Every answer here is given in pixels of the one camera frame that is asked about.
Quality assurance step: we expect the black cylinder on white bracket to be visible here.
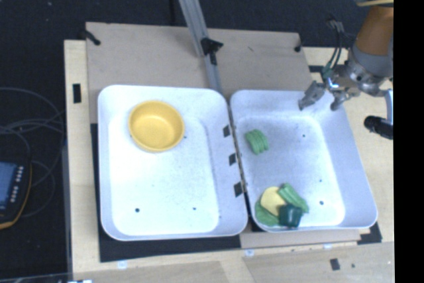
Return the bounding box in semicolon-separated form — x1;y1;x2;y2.
363;88;395;141

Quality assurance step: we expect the dark green toy pepper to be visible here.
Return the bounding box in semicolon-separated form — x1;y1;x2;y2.
278;203;303;229

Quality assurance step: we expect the thin black and white rod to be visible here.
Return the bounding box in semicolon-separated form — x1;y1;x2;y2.
227;103;249;198

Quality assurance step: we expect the light green toy leaf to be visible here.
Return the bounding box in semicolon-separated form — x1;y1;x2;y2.
254;200;281;227

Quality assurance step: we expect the light green toy pea pod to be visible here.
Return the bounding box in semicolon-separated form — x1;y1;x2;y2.
278;183;310;214

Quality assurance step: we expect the yellow toy food piece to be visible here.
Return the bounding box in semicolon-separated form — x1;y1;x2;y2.
260;186;287;215

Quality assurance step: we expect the light green ribbed toy vegetable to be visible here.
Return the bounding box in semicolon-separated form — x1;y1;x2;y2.
244;129;270;155

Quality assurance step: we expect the yellow bowl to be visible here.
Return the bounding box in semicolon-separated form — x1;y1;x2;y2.
127;100;186;153

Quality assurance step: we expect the brown cardboard board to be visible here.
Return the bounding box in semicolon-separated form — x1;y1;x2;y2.
84;21;362;249

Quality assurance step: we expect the white plastic tray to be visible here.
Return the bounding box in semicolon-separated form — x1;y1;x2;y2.
97;84;248;242
229;89;379;233

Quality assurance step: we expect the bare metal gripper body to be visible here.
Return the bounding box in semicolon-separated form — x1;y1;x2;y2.
324;60;391;97

